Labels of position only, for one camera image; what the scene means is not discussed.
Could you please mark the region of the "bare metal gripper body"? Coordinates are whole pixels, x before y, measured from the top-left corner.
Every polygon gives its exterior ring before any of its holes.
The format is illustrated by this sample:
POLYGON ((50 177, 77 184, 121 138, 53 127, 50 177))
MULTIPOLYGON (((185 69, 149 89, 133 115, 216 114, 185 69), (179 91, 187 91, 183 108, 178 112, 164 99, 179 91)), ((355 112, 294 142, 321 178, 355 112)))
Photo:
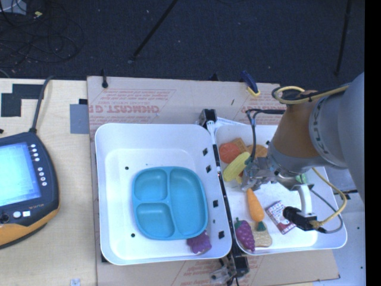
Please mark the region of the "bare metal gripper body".
POLYGON ((245 161, 244 176, 253 179, 262 179, 263 184, 269 182, 279 183, 288 190, 294 190, 294 187, 298 185, 298 174, 290 172, 279 166, 272 159, 267 157, 249 157, 245 161))

